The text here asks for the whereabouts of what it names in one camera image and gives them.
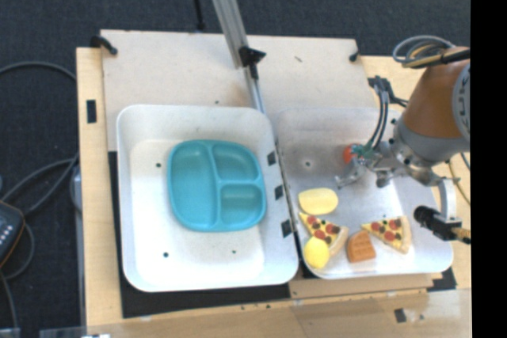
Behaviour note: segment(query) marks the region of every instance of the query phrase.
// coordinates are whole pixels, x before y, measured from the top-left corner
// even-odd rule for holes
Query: black clamp
[[[239,57],[244,67],[250,68],[250,75],[253,79],[259,79],[257,64],[266,56],[265,52],[254,50],[247,46],[239,48]]]
[[[93,36],[90,39],[90,46],[92,48],[100,48],[104,47],[109,51],[111,55],[116,55],[118,50],[114,48],[109,41],[107,41],[103,36]]]

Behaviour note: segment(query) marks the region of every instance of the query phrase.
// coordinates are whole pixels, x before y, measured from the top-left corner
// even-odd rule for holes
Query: wooden table
[[[194,36],[199,38],[206,35],[194,34]],[[269,37],[270,43],[274,41],[272,47],[275,49],[276,46],[284,47],[288,40],[304,42],[306,39]],[[440,274],[330,282],[320,279],[303,279],[297,275],[290,282],[292,298],[288,300],[124,319],[121,311],[107,155],[108,124],[105,112],[104,58],[108,56],[99,48],[83,47],[77,50],[86,325],[101,326],[97,327],[97,332],[121,332],[122,336],[135,336],[140,333],[144,336],[167,336],[168,329],[171,331],[171,336],[181,334],[187,337],[193,336],[193,333],[195,336],[206,336],[206,332],[210,333],[209,336],[213,336],[212,333],[220,333],[224,336],[229,336],[227,334],[230,336],[279,336],[282,334],[283,336],[288,332],[291,336],[317,336],[313,335],[317,333],[315,328],[310,327],[310,325],[315,325],[314,321],[317,319],[322,322],[322,317],[325,318],[326,327],[323,331],[328,332],[346,322],[346,319],[337,317],[334,312],[340,308],[345,309],[350,317],[359,319],[366,317],[367,313],[372,314],[373,311],[376,315],[369,317],[370,321],[366,323],[366,325],[370,323],[372,328],[375,324],[385,324],[383,321],[387,317],[386,309],[394,311],[400,308],[411,308],[411,311],[430,313],[435,311],[435,314],[441,314],[441,309],[446,306],[445,303],[449,299],[455,301],[457,311],[460,313],[470,309],[470,246],[452,242],[455,254],[452,269],[458,287],[456,291],[431,294],[426,292],[425,288],[431,287],[433,279],[440,278]],[[410,96],[421,74],[418,70],[400,69],[390,57],[360,57],[355,64],[360,68],[362,66],[368,77],[379,75],[388,78],[396,95],[401,98]],[[94,101],[97,112],[96,119],[91,122],[88,116],[89,101]],[[462,179],[461,186],[465,195],[469,196],[469,171],[459,157],[452,159],[452,167],[454,174]],[[436,171],[441,175],[451,176],[447,165],[440,165]],[[457,199],[458,216],[463,219],[463,226],[470,228],[470,208],[459,193]],[[399,320],[393,317],[391,310],[388,312],[387,319],[394,328],[399,324]],[[427,322],[424,326],[421,327],[418,323],[412,325],[415,328],[414,331],[423,327],[441,330],[441,327],[436,327],[433,322],[428,321],[427,316],[425,318]],[[448,336],[457,336],[451,334],[451,331],[456,332],[456,329],[464,332],[471,331],[471,325],[464,324],[460,319],[461,316],[454,317],[452,314],[449,316]],[[301,324],[302,320],[306,320],[308,324]],[[436,320],[436,325],[440,322],[441,319]],[[259,323],[263,325],[261,330],[258,329]],[[364,322],[358,325],[361,331],[366,331]]]

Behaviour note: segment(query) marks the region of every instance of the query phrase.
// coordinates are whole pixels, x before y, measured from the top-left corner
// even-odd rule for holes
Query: blue plate
[[[173,148],[167,168],[173,213],[191,230],[244,230],[265,215],[261,168],[255,155],[240,144],[185,141]]]

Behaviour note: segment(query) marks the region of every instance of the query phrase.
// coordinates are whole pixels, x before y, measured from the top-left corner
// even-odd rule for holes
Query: yellow oval object
[[[326,215],[338,205],[338,196],[329,188],[308,189],[298,194],[299,205],[309,215]]]
[[[315,269],[324,268],[330,259],[330,251],[324,240],[311,237],[303,248],[304,259]]]

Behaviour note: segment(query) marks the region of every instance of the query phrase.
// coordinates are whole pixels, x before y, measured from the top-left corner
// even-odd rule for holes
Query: pizza slice
[[[409,220],[405,215],[366,222],[361,224],[361,228],[397,251],[401,253],[409,252],[412,244],[412,233]]]
[[[330,221],[301,212],[299,213],[299,218],[301,218],[301,222],[312,237],[319,238],[327,244],[331,256],[340,252],[341,248],[345,245],[349,236],[348,227],[337,226]]]

